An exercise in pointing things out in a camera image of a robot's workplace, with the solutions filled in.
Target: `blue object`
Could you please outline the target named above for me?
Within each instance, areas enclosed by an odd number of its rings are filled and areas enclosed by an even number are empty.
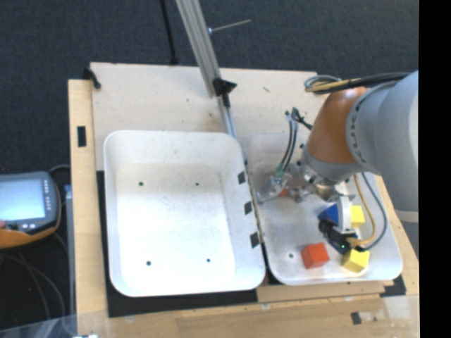
[[[333,204],[332,206],[329,206],[327,209],[324,209],[319,215],[319,220],[323,219],[329,219],[332,222],[334,222],[336,225],[338,225],[338,206],[337,204]]]

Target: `white tray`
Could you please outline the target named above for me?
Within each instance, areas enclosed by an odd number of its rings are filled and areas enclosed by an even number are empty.
[[[297,147],[301,143],[306,143],[308,134],[301,128],[298,136]],[[265,185],[269,175],[274,173],[287,143],[287,134],[256,134],[249,138],[245,150],[249,164],[249,179],[254,191],[259,191]],[[297,148],[292,161],[297,161],[300,154],[301,151]],[[374,176],[370,173],[367,173],[367,176],[378,195]],[[361,186],[374,214],[378,237],[383,226],[383,214],[363,180],[361,180]],[[352,179],[348,184],[342,183],[338,189],[343,194],[356,195],[352,203],[363,206]],[[274,276],[288,285],[396,278],[402,270],[402,258],[390,223],[382,240],[372,248],[369,264],[365,270],[354,273],[341,266],[342,255],[326,241],[318,229],[317,215],[330,205],[332,203],[326,203],[318,196],[311,195],[302,203],[296,203],[289,197],[278,197],[257,206],[268,264]],[[369,237],[370,222],[362,225],[361,229],[357,230],[357,234],[360,237]],[[300,251],[308,244],[320,242],[326,245],[329,262],[320,268],[306,269]]]
[[[253,289],[265,275],[240,145],[122,130],[104,144],[109,273],[126,296]]]

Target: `device screen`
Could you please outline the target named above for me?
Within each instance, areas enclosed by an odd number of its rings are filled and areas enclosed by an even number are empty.
[[[42,181],[0,181],[0,220],[45,218]]]

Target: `handheld device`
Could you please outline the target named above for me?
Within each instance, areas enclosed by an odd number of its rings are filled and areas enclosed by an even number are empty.
[[[0,175],[0,249],[47,237],[60,219],[58,188],[48,172]]]

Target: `yellow cable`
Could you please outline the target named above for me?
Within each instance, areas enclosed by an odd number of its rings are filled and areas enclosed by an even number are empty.
[[[328,82],[328,83],[321,83],[317,82],[316,84],[313,84],[313,86],[308,87],[305,89],[306,92],[320,92],[322,90],[332,89],[336,87],[342,87],[347,86],[350,82],[354,82],[356,80],[359,80],[360,78],[356,79],[348,79],[348,80],[340,80],[339,82]]]
[[[351,248],[355,248],[356,246],[359,246],[362,244],[368,244],[376,236],[376,221],[374,220],[373,213],[371,212],[368,202],[366,201],[365,196],[362,192],[362,187],[360,186],[359,179],[357,178],[357,176],[355,174],[354,174],[354,180],[355,180],[355,185],[357,187],[357,191],[359,192],[359,195],[360,195],[360,199],[362,200],[362,202],[365,206],[365,209],[368,212],[368,215],[370,217],[371,225],[373,227],[373,233],[367,239],[347,238],[346,240],[350,244]]]

